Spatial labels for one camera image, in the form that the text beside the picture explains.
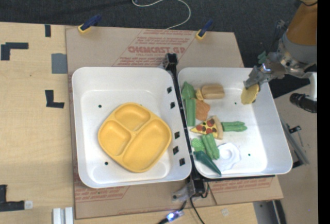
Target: light wood surface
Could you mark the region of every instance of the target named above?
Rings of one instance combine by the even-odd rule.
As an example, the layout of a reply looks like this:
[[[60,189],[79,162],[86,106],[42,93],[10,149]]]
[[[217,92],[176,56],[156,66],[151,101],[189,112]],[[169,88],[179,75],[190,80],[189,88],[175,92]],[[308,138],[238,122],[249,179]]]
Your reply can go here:
[[[0,44],[28,42],[0,61],[0,184],[8,185],[7,201],[30,200],[33,209],[0,212],[0,223],[52,223],[53,208],[74,208],[68,76],[52,74],[51,54],[66,54],[65,27],[0,23]],[[47,108],[45,90],[63,109]],[[200,223],[193,209],[176,223]],[[253,204],[198,208],[209,223],[257,223]],[[75,223],[157,223],[168,212],[144,213]]]

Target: cardboard box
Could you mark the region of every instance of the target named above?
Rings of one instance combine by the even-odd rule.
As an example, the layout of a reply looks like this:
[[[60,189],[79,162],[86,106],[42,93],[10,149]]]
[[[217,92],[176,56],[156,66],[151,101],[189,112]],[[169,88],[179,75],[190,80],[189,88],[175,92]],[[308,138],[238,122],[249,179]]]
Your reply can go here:
[[[185,181],[93,189],[85,186],[77,171],[71,77],[84,66],[158,67],[165,54],[176,53],[177,71],[185,67],[243,67],[233,33],[208,32],[203,40],[195,31],[92,27],[82,35],[77,27],[66,30],[70,120],[77,219],[175,210],[172,192]],[[210,182],[210,195],[195,206],[243,203],[283,197],[277,177]]]

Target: pizza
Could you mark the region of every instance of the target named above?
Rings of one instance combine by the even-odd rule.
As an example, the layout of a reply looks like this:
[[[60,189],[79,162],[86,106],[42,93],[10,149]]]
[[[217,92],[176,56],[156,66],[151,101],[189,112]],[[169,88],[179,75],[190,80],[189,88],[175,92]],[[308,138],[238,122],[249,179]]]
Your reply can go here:
[[[213,133],[214,138],[223,139],[223,129],[222,125],[216,116],[201,122],[195,127],[191,128],[190,131],[200,133],[200,134],[209,134]]]

